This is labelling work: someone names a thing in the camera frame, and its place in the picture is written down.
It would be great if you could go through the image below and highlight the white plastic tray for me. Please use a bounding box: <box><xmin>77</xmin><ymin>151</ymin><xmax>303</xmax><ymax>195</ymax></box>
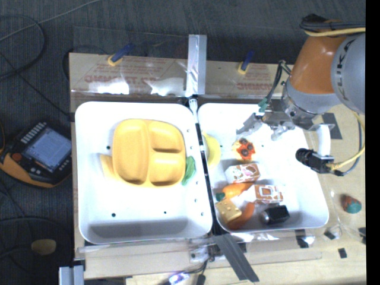
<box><xmin>74</xmin><ymin>100</ymin><xmax>214</xmax><ymax>245</ymax></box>
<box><xmin>197</xmin><ymin>102</ymin><xmax>330</xmax><ymax>235</ymax></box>

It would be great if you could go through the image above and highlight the black cylinder on white bracket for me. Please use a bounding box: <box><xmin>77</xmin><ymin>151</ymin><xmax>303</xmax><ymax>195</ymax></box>
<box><xmin>294</xmin><ymin>123</ymin><xmax>336</xmax><ymax>175</ymax></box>

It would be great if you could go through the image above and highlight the brown and pink carton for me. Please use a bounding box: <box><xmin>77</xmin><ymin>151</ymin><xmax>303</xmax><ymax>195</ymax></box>
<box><xmin>224</xmin><ymin>163</ymin><xmax>262</xmax><ymax>185</ymax></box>

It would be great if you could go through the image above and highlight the yellow divided plate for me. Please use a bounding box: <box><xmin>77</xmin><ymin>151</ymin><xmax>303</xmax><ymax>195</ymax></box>
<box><xmin>112</xmin><ymin>118</ymin><xmax>188</xmax><ymax>188</ymax></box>

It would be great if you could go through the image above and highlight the yellow banana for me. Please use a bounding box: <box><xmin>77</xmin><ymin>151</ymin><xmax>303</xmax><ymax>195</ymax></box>
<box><xmin>201</xmin><ymin>130</ymin><xmax>222</xmax><ymax>172</ymax></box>

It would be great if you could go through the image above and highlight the toy pizza slice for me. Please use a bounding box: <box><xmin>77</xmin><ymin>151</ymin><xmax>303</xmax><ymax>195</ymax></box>
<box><xmin>231</xmin><ymin>137</ymin><xmax>257</xmax><ymax>163</ymax></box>

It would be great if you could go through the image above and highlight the yellow holed biscuit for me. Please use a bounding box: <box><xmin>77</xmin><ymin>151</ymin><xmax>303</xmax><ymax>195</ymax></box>
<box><xmin>214</xmin><ymin>198</ymin><xmax>243</xmax><ymax>223</ymax></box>

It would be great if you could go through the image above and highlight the brown cardboard board red print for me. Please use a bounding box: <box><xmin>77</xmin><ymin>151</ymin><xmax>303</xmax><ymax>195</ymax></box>
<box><xmin>68</xmin><ymin>52</ymin><xmax>366</xmax><ymax>280</ymax></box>

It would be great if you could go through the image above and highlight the green toy lettuce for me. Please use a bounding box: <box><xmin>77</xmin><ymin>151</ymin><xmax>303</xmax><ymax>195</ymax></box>
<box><xmin>180</xmin><ymin>155</ymin><xmax>197</xmax><ymax>186</ymax></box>

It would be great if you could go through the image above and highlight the black can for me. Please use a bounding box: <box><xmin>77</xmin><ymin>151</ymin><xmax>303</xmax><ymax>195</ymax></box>
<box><xmin>260</xmin><ymin>204</ymin><xmax>291</xmax><ymax>226</ymax></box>

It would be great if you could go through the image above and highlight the orange sausage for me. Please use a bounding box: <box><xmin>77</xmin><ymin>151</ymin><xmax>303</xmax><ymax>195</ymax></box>
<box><xmin>226</xmin><ymin>201</ymin><xmax>257</xmax><ymax>231</ymax></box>

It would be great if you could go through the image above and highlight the orange carrot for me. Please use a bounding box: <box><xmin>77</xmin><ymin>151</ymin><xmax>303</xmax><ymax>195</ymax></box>
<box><xmin>215</xmin><ymin>182</ymin><xmax>254</xmax><ymax>202</ymax></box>

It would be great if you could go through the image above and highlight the red and green toy fruit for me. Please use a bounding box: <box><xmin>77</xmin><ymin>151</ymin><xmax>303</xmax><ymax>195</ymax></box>
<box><xmin>340</xmin><ymin>194</ymin><xmax>363</xmax><ymax>214</ymax></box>

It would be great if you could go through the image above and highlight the brown and white carton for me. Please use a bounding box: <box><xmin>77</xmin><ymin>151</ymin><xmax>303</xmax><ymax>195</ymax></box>
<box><xmin>253</xmin><ymin>184</ymin><xmax>284</xmax><ymax>205</ymax></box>

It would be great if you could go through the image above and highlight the yellow oval toy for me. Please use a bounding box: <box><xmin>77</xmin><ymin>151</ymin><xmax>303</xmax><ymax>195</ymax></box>
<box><xmin>30</xmin><ymin>239</ymin><xmax>58</xmax><ymax>256</ymax></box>

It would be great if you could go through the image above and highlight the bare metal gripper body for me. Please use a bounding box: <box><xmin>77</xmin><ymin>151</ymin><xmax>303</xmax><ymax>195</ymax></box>
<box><xmin>262</xmin><ymin>98</ymin><xmax>322</xmax><ymax>131</ymax></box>

